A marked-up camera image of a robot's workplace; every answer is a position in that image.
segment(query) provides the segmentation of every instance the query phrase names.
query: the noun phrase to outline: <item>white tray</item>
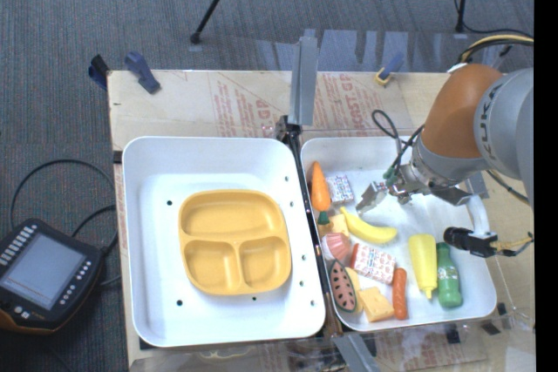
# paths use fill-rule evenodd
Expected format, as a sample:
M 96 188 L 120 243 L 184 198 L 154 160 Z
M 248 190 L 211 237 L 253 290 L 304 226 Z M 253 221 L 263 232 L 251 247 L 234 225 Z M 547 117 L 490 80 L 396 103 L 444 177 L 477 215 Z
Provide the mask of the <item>white tray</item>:
M 407 162 L 409 149 L 403 157 Z M 304 143 L 301 159 L 304 172 L 310 171 L 314 161 L 318 161 L 326 177 L 345 174 L 355 196 L 355 201 L 345 205 L 350 213 L 357 214 L 356 204 L 373 181 L 382 181 L 382 174 L 396 156 L 395 141 L 391 137 L 356 138 L 315 138 Z M 398 229 L 398 235 L 379 249 L 393 254 L 397 266 L 407 271 L 407 307 L 409 319 L 400 321 L 395 317 L 384 321 L 368 322 L 364 311 L 359 314 L 344 312 L 336 307 L 339 320 L 347 327 L 358 331 L 374 331 L 388 328 L 403 328 L 422 324 L 459 321 L 485 317 L 496 305 L 496 290 L 487 263 L 483 258 L 467 251 L 451 247 L 450 255 L 459 271 L 460 289 L 463 295 L 461 307 L 442 308 L 437 299 L 437 291 L 428 300 L 419 291 L 411 264 L 407 240 L 415 233 L 431 233 L 437 242 L 443 241 L 444 230 L 448 227 L 473 229 L 473 223 L 465 206 L 452 206 L 431 195 L 415 194 L 412 201 L 401 206 L 397 198 L 388 195 L 378 206 L 362 216 L 363 220 L 380 226 Z M 351 241 L 367 243 L 351 236 Z M 379 287 L 382 294 L 391 301 L 391 286 L 359 276 L 361 288 Z
M 312 336 L 325 306 L 295 159 L 275 139 L 141 137 L 123 152 L 133 324 L 156 347 Z M 266 193 L 285 217 L 292 255 L 277 289 L 233 296 L 201 292 L 180 254 L 178 212 L 190 194 Z

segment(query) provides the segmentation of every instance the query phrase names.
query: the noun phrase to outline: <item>wooden table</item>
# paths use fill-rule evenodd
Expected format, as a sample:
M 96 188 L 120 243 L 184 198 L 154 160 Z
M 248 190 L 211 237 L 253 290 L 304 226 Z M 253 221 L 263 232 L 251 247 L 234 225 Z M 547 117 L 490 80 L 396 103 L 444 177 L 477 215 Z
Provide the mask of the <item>wooden table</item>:
M 126 210 L 120 156 L 126 144 L 146 135 L 272 137 L 275 124 L 289 113 L 290 77 L 287 71 L 153 71 L 161 89 L 150 95 L 130 71 L 108 74 L 114 174 L 119 220 L 119 251 L 126 314 L 128 362 L 131 370 L 214 370 L 204 354 L 159 348 L 141 349 L 132 321 L 130 276 L 126 244 Z M 396 73 L 386 86 L 374 81 L 375 73 L 319 72 L 316 80 L 314 125 L 304 132 L 320 136 L 381 135 L 374 129 L 371 111 L 382 109 L 390 115 L 400 134 L 411 134 L 424 123 L 447 73 Z M 523 192 L 522 184 L 508 179 Z M 489 198 L 484 200 L 491 229 L 500 240 L 518 240 L 534 232 L 534 216 L 528 206 L 514 200 L 489 176 L 485 176 Z M 412 369 L 440 367 L 437 370 L 535 370 L 534 353 L 534 246 L 514 258 L 487 259 L 498 293 L 498 302 L 507 314 L 494 312 L 487 321 L 476 321 L 461 332 L 460 351 L 445 347 L 425 347 L 425 337 L 414 347 L 403 348 L 405 334 L 377 337 L 378 365 L 398 370 L 402 361 Z M 413 334 L 419 330 L 407 331 Z M 416 340 L 420 336 L 412 335 Z M 248 356 L 252 367 L 266 372 L 289 370 L 282 351 L 284 344 L 256 347 Z M 419 351 L 406 360 L 410 352 Z M 235 370 L 235 365 L 228 362 Z M 246 367 L 239 365 L 239 370 Z

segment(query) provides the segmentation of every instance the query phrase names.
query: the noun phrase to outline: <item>orange toy carrot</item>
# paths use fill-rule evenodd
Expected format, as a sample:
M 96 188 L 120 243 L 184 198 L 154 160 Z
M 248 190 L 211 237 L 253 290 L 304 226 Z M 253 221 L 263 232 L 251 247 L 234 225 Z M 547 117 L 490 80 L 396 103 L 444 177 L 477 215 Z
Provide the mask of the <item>orange toy carrot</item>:
M 317 161 L 312 164 L 311 189 L 310 202 L 320 212 L 318 223 L 329 223 L 327 210 L 330 209 L 331 205 L 330 189 L 328 188 L 327 181 L 325 181 L 322 167 Z
M 405 288 L 407 285 L 407 272 L 398 267 L 393 271 L 393 281 L 391 283 L 391 304 L 395 310 L 395 317 L 399 320 L 406 320 L 407 299 L 405 297 Z

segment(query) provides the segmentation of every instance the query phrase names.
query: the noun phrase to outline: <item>green bottle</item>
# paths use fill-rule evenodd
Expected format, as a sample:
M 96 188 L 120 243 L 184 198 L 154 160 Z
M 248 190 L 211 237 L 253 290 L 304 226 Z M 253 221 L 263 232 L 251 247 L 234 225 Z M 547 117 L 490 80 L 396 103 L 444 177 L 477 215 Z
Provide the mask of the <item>green bottle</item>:
M 463 297 L 459 291 L 459 272 L 450 257 L 450 247 L 445 242 L 436 244 L 438 255 L 438 301 L 443 308 L 459 307 Z

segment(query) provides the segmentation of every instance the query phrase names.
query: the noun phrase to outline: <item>bottle label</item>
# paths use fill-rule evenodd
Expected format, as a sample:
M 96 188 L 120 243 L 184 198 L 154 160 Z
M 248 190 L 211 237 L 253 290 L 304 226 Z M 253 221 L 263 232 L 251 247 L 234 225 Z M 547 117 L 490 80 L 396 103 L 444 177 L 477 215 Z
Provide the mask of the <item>bottle label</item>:
M 458 279 L 456 267 L 438 267 L 438 279 Z

